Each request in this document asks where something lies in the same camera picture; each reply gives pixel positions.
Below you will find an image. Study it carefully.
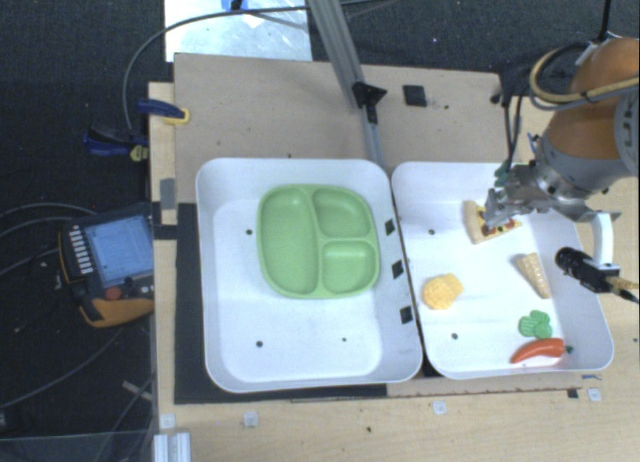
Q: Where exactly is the white plastic tray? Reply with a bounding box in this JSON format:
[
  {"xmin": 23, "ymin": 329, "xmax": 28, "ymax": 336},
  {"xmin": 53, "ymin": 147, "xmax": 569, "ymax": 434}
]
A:
[
  {"xmin": 390, "ymin": 160, "xmax": 615, "ymax": 381},
  {"xmin": 194, "ymin": 157, "xmax": 425, "ymax": 395}
]

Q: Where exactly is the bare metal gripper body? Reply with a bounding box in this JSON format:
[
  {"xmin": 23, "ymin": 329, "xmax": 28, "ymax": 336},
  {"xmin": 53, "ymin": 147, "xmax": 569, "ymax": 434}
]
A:
[{"xmin": 493, "ymin": 164, "xmax": 602, "ymax": 221}]

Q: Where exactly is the green broccoli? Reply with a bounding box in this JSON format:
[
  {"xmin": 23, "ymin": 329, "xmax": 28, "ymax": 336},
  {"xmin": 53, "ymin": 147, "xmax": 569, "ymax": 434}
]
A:
[{"xmin": 517, "ymin": 309, "xmax": 554, "ymax": 341}]

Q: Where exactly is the pizza slice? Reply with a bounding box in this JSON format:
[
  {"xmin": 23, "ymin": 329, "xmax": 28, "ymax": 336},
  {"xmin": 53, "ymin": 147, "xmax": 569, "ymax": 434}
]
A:
[{"xmin": 462, "ymin": 199, "xmax": 524, "ymax": 246}]

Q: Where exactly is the black cylinder on white bracket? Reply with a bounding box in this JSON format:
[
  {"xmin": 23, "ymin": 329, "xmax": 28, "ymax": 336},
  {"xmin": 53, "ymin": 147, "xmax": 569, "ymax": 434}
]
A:
[{"xmin": 555, "ymin": 209, "xmax": 624, "ymax": 295}]

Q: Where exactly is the brown cardboard board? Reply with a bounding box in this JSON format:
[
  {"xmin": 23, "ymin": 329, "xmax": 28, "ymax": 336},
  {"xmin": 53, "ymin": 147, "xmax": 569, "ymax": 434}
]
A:
[{"xmin": 173, "ymin": 52, "xmax": 626, "ymax": 399}]

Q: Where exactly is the green divided plate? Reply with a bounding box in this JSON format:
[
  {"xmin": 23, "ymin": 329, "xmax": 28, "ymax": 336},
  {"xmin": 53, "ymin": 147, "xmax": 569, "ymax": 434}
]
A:
[{"xmin": 256, "ymin": 183, "xmax": 380, "ymax": 300}]

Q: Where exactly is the pale yellow wedge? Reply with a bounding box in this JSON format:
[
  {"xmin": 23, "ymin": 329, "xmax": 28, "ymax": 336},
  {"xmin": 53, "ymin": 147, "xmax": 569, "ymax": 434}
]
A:
[{"xmin": 516, "ymin": 251, "xmax": 553, "ymax": 300}]

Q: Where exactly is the black block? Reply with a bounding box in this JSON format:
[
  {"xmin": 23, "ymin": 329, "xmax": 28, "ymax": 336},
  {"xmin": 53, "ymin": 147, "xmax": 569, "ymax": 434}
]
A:
[{"xmin": 403, "ymin": 84, "xmax": 428, "ymax": 108}]

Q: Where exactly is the yellow corn piece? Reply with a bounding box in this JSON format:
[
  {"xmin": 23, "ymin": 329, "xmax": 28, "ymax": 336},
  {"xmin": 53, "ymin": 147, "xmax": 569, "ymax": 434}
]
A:
[{"xmin": 422, "ymin": 272, "xmax": 465, "ymax": 311}]

